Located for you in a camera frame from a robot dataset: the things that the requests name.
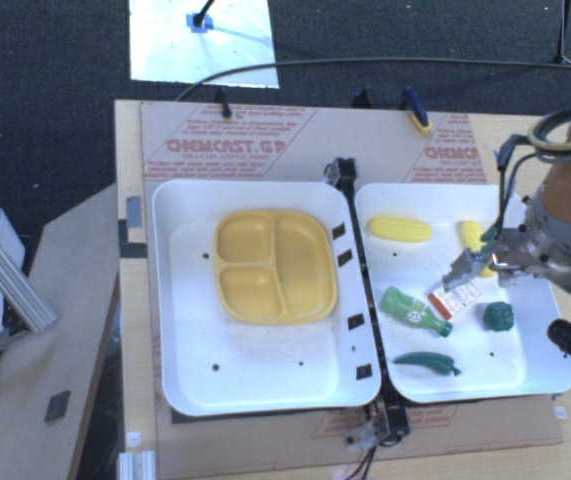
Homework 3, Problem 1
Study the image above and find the thin black and white rod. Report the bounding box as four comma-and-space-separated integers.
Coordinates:
342, 180, 394, 409

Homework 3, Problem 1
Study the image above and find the white plastic tray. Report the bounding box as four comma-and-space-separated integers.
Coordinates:
354, 182, 571, 405
151, 178, 383, 417

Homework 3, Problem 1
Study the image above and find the yellow corn cob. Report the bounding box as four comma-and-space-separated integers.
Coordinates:
459, 219, 499, 279
367, 215, 434, 244

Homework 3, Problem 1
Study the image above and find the brown cardboard board red print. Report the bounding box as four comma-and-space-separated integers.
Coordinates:
139, 100, 565, 469

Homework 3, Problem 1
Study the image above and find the dark green broccoli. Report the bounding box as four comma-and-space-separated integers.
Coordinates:
481, 300, 515, 332

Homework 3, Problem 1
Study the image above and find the white and orange packet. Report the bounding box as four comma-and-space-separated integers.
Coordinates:
426, 281, 483, 320

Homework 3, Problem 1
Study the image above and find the yellow divided plate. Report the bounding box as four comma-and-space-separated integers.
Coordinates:
213, 209, 339, 327

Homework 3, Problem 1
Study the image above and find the green chili pepper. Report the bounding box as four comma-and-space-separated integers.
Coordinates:
392, 351, 463, 377

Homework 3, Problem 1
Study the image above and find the green plastic bottle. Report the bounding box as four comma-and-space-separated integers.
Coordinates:
378, 286, 454, 339

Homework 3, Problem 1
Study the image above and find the black block with thin wires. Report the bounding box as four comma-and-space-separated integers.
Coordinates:
381, 401, 412, 445
328, 156, 359, 190

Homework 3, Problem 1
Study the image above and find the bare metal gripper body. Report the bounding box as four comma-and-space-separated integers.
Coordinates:
484, 226, 560, 278

